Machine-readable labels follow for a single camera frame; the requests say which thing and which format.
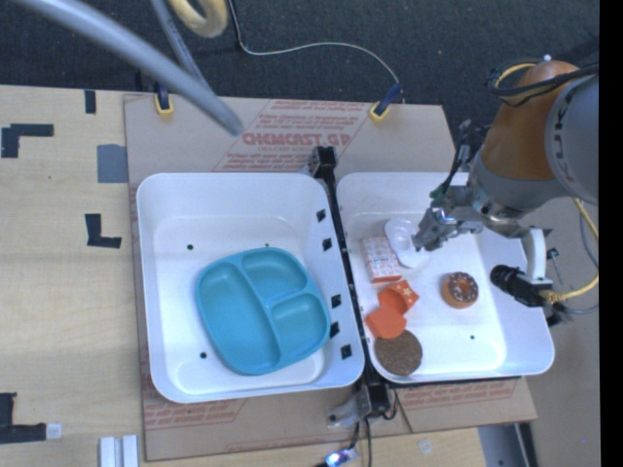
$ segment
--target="cardboard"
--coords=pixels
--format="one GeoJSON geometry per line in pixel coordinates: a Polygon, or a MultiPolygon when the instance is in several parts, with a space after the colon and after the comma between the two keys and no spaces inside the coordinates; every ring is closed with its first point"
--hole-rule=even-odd
{"type": "MultiPolygon", "coordinates": [[[[125,98],[128,181],[141,349],[147,460],[349,441],[331,429],[327,410],[351,389],[291,393],[194,405],[174,404],[151,383],[142,297],[135,196],[159,172],[311,170],[315,146],[335,147],[336,177],[367,171],[446,171],[454,154],[440,106],[391,105],[381,122],[370,104],[225,98],[246,130],[234,138],[183,98],[161,117],[152,95],[125,98]]],[[[399,389],[399,413],[377,420],[375,437],[535,418],[523,378],[399,389]]]]}

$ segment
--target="blue plate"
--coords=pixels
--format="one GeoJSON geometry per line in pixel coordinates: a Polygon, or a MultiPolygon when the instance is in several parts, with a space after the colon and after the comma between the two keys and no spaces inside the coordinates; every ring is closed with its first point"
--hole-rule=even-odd
{"type": "Polygon", "coordinates": [[[274,247],[228,256],[203,269],[195,295],[223,362],[259,376],[307,358],[329,338],[329,312],[312,278],[274,247]]]}

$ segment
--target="robotic arm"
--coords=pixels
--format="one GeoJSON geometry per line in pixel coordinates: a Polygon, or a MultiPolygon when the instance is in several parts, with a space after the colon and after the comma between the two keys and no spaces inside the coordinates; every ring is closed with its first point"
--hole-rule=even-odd
{"type": "Polygon", "coordinates": [[[496,70],[489,86],[504,104],[479,150],[473,143],[459,147],[412,240],[416,250],[432,251],[485,227],[521,238],[527,271],[496,267],[492,282],[526,305],[543,305],[542,293],[551,288],[544,235],[519,221],[552,198],[599,204],[599,67],[529,59],[496,70]],[[515,88],[499,88],[521,69],[527,71],[515,88]],[[469,172],[467,183],[453,186],[460,167],[469,172]]]}

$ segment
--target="white plate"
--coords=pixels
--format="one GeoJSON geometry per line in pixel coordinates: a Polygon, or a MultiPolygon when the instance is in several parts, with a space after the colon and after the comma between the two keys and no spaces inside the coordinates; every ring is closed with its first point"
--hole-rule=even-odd
{"type": "Polygon", "coordinates": [[[319,182],[298,173],[166,173],[145,179],[136,200],[150,371],[167,399],[194,403],[342,387],[361,375],[363,347],[319,182]],[[307,269],[329,309],[333,336],[298,363],[243,376],[215,354],[198,315],[195,280],[207,265],[267,244],[307,269]]]}
{"type": "MultiPolygon", "coordinates": [[[[430,205],[429,193],[446,173],[352,173],[338,185],[338,203],[347,233],[348,255],[362,318],[378,307],[377,295],[387,283],[372,284],[360,251],[365,237],[385,236],[390,220],[409,220],[417,228],[430,205]]],[[[464,173],[453,183],[464,182],[464,173]]],[[[364,324],[372,363],[393,382],[412,384],[444,380],[516,377],[545,372],[554,346],[540,308],[529,308],[494,287],[489,280],[496,265],[525,268],[519,239],[489,230],[451,238],[441,249],[421,253],[415,269],[402,268],[403,278],[420,295],[406,313],[407,329],[422,346],[421,365],[409,376],[389,373],[377,360],[374,337],[364,324]],[[441,298],[443,277],[453,271],[470,273],[479,285],[478,301],[455,309],[441,298]]]]}

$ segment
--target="red and white box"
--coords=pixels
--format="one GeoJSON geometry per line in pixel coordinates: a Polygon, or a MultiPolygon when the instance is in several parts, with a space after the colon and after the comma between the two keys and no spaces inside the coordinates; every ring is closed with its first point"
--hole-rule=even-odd
{"type": "Polygon", "coordinates": [[[402,278],[398,257],[386,237],[362,238],[361,252],[372,283],[394,282],[402,278]]]}

